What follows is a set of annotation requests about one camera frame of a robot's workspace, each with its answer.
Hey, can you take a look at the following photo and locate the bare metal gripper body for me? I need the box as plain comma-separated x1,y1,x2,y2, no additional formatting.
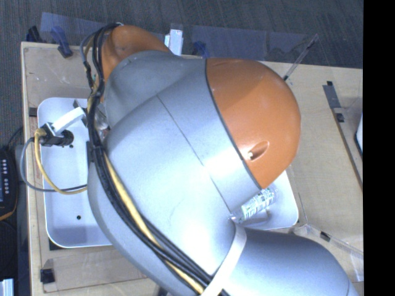
92,104,111,139

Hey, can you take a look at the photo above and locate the clear plastic bottle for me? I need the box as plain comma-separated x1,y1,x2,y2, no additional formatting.
230,187,279,225

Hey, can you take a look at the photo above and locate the black cylinder on white bracket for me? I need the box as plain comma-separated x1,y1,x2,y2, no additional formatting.
39,106,89,148

